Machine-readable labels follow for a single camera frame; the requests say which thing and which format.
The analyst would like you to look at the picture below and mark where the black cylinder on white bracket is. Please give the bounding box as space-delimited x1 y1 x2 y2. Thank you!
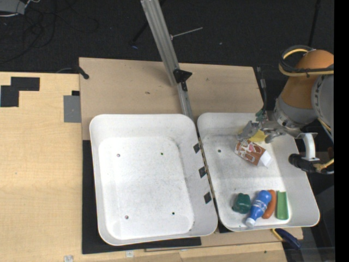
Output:
288 132 320 173

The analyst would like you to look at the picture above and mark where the orange toy sausage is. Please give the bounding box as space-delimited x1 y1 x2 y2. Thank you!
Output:
262 189 278 219

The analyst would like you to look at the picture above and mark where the white plastic tray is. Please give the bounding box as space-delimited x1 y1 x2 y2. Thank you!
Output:
89 113 219 247
196 112 321 233

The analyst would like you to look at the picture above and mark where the brown and white carton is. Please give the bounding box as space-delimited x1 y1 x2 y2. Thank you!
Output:
234 138 273 168

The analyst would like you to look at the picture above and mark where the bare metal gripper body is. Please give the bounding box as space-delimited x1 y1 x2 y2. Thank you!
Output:
257 115 302 139

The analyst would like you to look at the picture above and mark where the brown flat board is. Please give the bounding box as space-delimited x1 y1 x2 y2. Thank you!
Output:
79 57 305 254

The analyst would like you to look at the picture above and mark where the yellow block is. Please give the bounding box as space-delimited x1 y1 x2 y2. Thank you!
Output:
239 128 267 144

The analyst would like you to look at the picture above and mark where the dark green toy pepper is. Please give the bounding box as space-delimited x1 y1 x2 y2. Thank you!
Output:
231 192 252 215

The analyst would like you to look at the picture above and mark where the blue bottle with white cap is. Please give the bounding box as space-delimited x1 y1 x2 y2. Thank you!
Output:
245 189 273 228

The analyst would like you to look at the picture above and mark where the green rectangular block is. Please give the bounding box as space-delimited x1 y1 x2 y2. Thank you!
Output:
275 190 290 221

